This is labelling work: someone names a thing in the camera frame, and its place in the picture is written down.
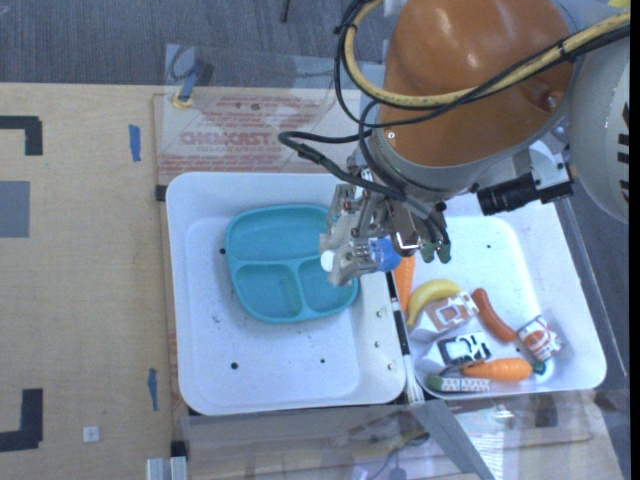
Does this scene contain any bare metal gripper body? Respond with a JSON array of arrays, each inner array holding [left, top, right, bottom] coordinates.
[[327, 163, 450, 259]]

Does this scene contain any blue bottle with white cap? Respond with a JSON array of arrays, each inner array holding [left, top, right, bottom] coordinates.
[[319, 236, 403, 274]]

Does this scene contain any orange carrot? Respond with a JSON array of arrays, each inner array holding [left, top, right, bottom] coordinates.
[[461, 357, 547, 383], [392, 255, 417, 315]]

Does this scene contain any blue divided plate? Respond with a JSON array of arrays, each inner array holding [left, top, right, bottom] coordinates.
[[224, 203, 361, 325]]

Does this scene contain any thin black and white rod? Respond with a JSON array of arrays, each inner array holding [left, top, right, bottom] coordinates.
[[386, 270, 426, 405]]

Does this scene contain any yellow banana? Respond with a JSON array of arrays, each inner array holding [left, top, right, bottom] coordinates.
[[405, 278, 463, 328]]

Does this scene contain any brown and white carton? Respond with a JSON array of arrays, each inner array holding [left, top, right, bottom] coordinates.
[[410, 290, 481, 343]]

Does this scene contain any white plastic tray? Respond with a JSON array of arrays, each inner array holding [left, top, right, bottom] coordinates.
[[389, 192, 609, 402], [164, 170, 408, 417]]

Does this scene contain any black and white carton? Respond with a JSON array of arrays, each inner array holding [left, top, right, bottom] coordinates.
[[420, 331, 493, 375]]

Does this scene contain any brown sausage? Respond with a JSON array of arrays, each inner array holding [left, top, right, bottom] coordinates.
[[471, 287, 518, 344]]

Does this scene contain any brown cardboard board red print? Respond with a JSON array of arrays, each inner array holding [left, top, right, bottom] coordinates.
[[151, 85, 597, 447]]

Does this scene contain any green and white packet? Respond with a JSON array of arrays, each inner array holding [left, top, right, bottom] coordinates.
[[425, 373, 492, 395]]

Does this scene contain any red and white can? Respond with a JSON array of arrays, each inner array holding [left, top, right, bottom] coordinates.
[[515, 314, 565, 363]]

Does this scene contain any black cylinder on white bracket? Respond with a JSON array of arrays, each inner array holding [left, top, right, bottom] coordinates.
[[476, 140, 575, 218]]

